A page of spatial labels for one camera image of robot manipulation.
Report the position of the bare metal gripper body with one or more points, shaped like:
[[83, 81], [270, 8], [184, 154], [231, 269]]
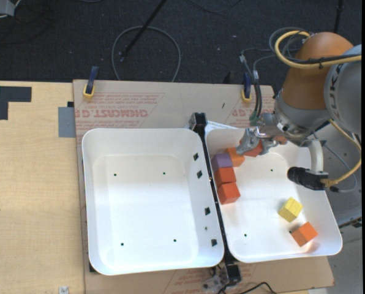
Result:
[[269, 124]]

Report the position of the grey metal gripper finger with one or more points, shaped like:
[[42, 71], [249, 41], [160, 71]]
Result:
[[267, 145], [246, 142]]

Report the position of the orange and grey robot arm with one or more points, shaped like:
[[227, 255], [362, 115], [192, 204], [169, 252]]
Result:
[[311, 81]]

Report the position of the orange cube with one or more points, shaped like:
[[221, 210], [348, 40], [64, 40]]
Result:
[[237, 158], [304, 234]]

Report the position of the purple cube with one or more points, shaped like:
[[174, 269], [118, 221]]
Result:
[[221, 161]]

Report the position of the white plastic tray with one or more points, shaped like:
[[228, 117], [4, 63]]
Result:
[[262, 201], [145, 201]]

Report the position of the yellow cube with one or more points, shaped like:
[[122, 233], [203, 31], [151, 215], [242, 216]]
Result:
[[290, 209]]

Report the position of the brown cardboard board, red print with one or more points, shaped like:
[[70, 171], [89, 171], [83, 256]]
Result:
[[158, 109]]

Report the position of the black cylinder on white bracket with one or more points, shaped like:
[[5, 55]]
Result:
[[306, 178]]

